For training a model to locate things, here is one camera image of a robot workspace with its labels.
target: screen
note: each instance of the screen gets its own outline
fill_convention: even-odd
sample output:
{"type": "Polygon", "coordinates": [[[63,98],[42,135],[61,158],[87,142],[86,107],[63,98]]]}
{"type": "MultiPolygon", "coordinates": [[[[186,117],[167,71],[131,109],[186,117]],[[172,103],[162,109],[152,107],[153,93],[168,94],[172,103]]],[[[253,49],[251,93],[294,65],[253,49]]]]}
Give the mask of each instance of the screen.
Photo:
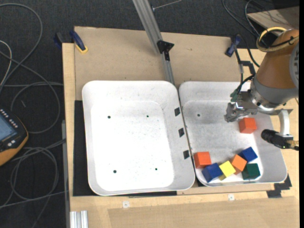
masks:
{"type": "Polygon", "coordinates": [[[15,134],[16,131],[0,116],[0,141],[15,134]]]}

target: yellow block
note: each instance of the yellow block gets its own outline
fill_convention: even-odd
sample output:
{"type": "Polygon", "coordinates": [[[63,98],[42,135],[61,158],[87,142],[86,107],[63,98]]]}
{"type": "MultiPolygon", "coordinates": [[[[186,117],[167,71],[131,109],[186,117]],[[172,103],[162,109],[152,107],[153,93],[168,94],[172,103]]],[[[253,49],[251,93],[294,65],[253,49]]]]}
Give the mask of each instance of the yellow block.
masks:
{"type": "Polygon", "coordinates": [[[223,172],[223,175],[221,175],[219,177],[219,179],[221,181],[224,180],[226,177],[231,176],[232,174],[234,174],[236,172],[236,169],[234,169],[234,167],[230,163],[230,161],[226,161],[226,162],[222,163],[219,167],[223,172]]]}

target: blue block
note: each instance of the blue block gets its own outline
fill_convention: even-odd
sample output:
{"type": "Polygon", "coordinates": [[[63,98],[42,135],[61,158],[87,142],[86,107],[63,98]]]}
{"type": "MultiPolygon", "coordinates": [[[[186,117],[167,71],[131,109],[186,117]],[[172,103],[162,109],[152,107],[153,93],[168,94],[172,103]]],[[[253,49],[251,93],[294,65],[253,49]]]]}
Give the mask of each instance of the blue block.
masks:
{"type": "Polygon", "coordinates": [[[241,153],[238,154],[240,157],[245,159],[247,162],[253,161],[254,159],[257,158],[257,154],[255,151],[252,149],[252,147],[249,147],[245,150],[243,150],[241,153]]]}
{"type": "Polygon", "coordinates": [[[206,166],[202,170],[202,173],[203,173],[207,182],[211,182],[212,180],[214,180],[214,179],[218,178],[219,176],[223,175],[223,172],[222,172],[222,170],[220,169],[220,167],[217,163],[206,166]]]}

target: white cable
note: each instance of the white cable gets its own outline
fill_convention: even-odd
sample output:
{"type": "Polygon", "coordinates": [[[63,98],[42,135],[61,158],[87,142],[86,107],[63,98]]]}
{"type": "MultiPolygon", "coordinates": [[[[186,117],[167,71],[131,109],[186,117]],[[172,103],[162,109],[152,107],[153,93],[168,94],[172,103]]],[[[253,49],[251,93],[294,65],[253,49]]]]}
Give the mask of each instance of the white cable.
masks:
{"type": "MultiPolygon", "coordinates": [[[[0,42],[1,42],[2,44],[6,45],[6,47],[9,49],[9,57],[10,57],[10,59],[12,59],[13,54],[12,54],[12,52],[11,52],[10,46],[9,46],[6,42],[4,42],[4,41],[2,41],[2,40],[0,40],[0,42]]],[[[4,82],[5,78],[6,78],[6,76],[8,75],[8,73],[9,73],[9,71],[10,71],[10,66],[11,66],[11,60],[9,61],[9,67],[8,67],[8,69],[7,69],[7,71],[6,71],[5,75],[4,75],[4,78],[2,79],[2,81],[1,81],[1,83],[0,83],[0,86],[3,84],[3,82],[4,82]]]]}

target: red block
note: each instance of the red block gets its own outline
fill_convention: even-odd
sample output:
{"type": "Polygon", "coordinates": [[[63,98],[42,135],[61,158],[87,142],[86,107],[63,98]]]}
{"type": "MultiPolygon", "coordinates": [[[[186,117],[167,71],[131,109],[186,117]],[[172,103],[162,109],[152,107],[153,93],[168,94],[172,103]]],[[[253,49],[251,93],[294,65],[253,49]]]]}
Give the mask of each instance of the red block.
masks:
{"type": "Polygon", "coordinates": [[[252,117],[244,117],[238,125],[241,133],[253,133],[257,129],[256,120],[252,117]]]}
{"type": "Polygon", "coordinates": [[[211,165],[211,158],[209,152],[197,152],[194,154],[195,168],[204,168],[211,165]]]}

